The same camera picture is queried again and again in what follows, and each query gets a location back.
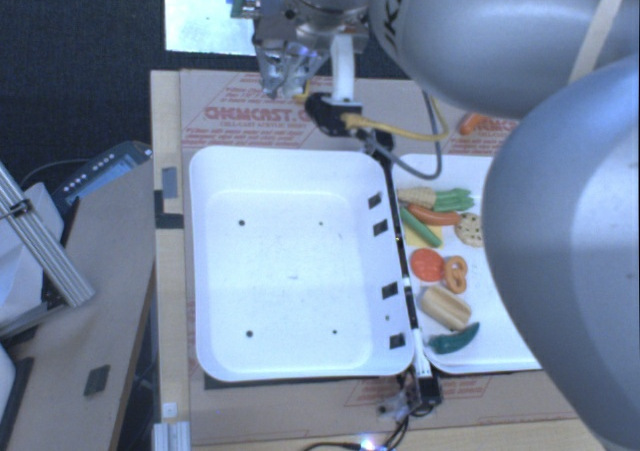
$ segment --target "toy food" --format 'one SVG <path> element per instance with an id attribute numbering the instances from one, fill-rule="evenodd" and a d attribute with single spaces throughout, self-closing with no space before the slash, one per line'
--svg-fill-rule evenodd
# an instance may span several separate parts
<path id="1" fill-rule="evenodd" d="M 451 330 L 462 330 L 471 318 L 471 307 L 442 286 L 431 286 L 420 298 L 420 308 Z"/>
<path id="2" fill-rule="evenodd" d="M 431 211 L 417 204 L 409 204 L 407 210 L 426 225 L 443 227 L 445 225 L 456 225 L 460 222 L 460 215 L 455 211 L 437 213 L 436 211 Z"/>
<path id="3" fill-rule="evenodd" d="M 407 204 L 418 204 L 423 207 L 432 208 L 436 203 L 436 192 L 431 188 L 407 188 L 397 190 L 398 200 Z"/>
<path id="4" fill-rule="evenodd" d="M 488 119 L 489 117 L 486 117 L 485 115 L 479 115 L 478 113 L 469 113 L 462 119 L 462 122 L 460 122 L 458 133 L 460 133 L 462 136 L 470 135 L 480 124 Z"/>
<path id="5" fill-rule="evenodd" d="M 437 282 L 444 274 L 444 259 L 430 248 L 416 250 L 409 263 L 414 275 L 425 282 Z"/>
<path id="6" fill-rule="evenodd" d="M 471 192 L 462 188 L 434 191 L 426 186 L 397 190 L 398 200 L 405 204 L 417 204 L 439 213 L 466 211 L 474 206 Z"/>
<path id="7" fill-rule="evenodd" d="M 429 339 L 427 346 L 439 355 L 453 353 L 464 348 L 473 341 L 480 329 L 480 323 L 473 323 L 455 334 L 436 335 Z"/>
<path id="8" fill-rule="evenodd" d="M 459 295 L 467 290 L 467 261 L 454 255 L 444 263 L 444 280 L 449 291 Z"/>
<path id="9" fill-rule="evenodd" d="M 438 236 L 436 236 L 433 232 L 431 232 L 426 225 L 420 222 L 420 220 L 409 213 L 407 208 L 400 208 L 400 218 L 402 218 L 402 221 L 404 223 L 406 223 L 409 227 L 416 231 L 416 233 L 418 233 L 418 235 L 432 247 L 439 247 L 440 245 L 442 245 L 442 240 L 438 238 Z"/>
<path id="10" fill-rule="evenodd" d="M 472 247 L 482 247 L 482 220 L 474 213 L 462 213 L 460 223 L 455 226 L 455 233 L 460 241 Z"/>

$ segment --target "white plate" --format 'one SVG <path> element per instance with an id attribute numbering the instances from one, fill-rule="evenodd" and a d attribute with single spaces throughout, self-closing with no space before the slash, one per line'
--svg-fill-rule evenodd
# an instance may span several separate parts
<path id="1" fill-rule="evenodd" d="M 435 156 L 411 154 L 403 161 L 423 172 L 435 168 Z M 435 190 L 464 188 L 471 191 L 475 206 L 468 212 L 480 214 L 484 180 L 493 158 L 480 156 L 444 156 L 440 177 L 434 181 L 421 181 L 406 171 L 394 168 L 396 188 L 429 186 Z M 443 227 L 443 248 L 436 249 L 444 258 L 462 256 L 469 267 L 467 290 L 459 295 L 473 311 L 470 323 L 479 321 L 480 330 L 465 348 L 450 354 L 438 355 L 429 347 L 425 353 L 438 369 L 451 374 L 489 373 L 540 369 L 520 334 L 511 322 L 495 287 L 484 253 L 484 248 L 474 248 L 462 243 L 452 226 Z M 407 246 L 407 259 L 415 247 Z M 419 297 L 431 283 L 422 282 L 411 273 L 416 293 L 418 320 L 425 343 L 431 336 L 447 334 L 449 330 L 420 310 Z"/>
<path id="2" fill-rule="evenodd" d="M 209 147 L 191 161 L 190 187 L 196 351 L 209 375 L 245 381 L 406 369 L 414 346 L 374 160 Z M 374 195 L 380 202 L 370 208 Z M 387 230 L 375 235 L 381 222 Z M 394 283 L 398 293 L 384 298 Z M 391 346 L 400 334 L 404 345 Z"/>

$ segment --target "toy cookie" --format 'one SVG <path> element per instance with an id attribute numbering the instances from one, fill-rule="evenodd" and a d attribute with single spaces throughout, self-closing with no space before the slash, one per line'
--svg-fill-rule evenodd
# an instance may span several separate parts
<path id="1" fill-rule="evenodd" d="M 474 213 L 462 213 L 460 222 L 455 226 L 456 236 L 460 238 L 465 245 L 472 247 L 484 246 L 482 239 L 482 220 L 479 215 Z"/>

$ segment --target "black clip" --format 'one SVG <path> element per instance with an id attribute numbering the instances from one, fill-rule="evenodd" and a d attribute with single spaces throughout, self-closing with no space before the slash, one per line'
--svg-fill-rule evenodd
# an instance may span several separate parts
<path id="1" fill-rule="evenodd" d="M 164 212 L 164 195 L 162 190 L 153 192 L 155 213 L 156 213 L 156 229 L 184 229 L 184 216 L 178 213 Z"/>
<path id="2" fill-rule="evenodd" d="M 351 136 L 342 115 L 344 113 L 362 114 L 362 106 L 358 104 L 332 104 L 328 102 L 330 94 L 315 93 L 307 97 L 304 109 L 318 129 L 329 136 Z"/>
<path id="3" fill-rule="evenodd" d="M 14 204 L 9 208 L 9 212 L 5 214 L 0 214 L 0 220 L 5 218 L 9 218 L 13 216 L 14 218 L 19 218 L 21 216 L 26 215 L 27 213 L 33 211 L 33 204 L 29 199 L 23 199 L 17 204 Z"/>

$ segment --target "wooden table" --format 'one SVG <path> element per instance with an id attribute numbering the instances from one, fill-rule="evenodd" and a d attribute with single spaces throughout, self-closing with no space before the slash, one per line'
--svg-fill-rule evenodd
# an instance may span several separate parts
<path id="1" fill-rule="evenodd" d="M 10 349 L 33 368 L 8 449 L 117 448 L 152 299 L 154 214 L 147 162 L 81 201 L 67 252 L 97 294 Z M 85 396 L 92 370 L 104 390 Z"/>
<path id="2" fill-rule="evenodd" d="M 154 188 L 163 189 L 163 171 L 177 178 L 174 196 L 164 199 L 164 212 L 183 214 L 180 86 L 175 72 L 152 74 L 152 125 L 155 158 Z M 156 282 L 158 289 L 158 332 L 160 349 L 160 402 L 162 422 L 168 425 L 190 420 L 189 364 L 187 359 L 187 314 L 185 286 L 184 230 L 156 231 Z M 378 443 L 384 440 L 378 435 Z M 201 451 L 299 451 L 319 440 L 359 442 L 361 436 L 331 439 L 291 439 L 243 444 L 199 446 Z M 409 431 L 403 451 L 558 451 L 601 450 L 602 447 L 578 420 L 518 423 L 466 428 Z"/>

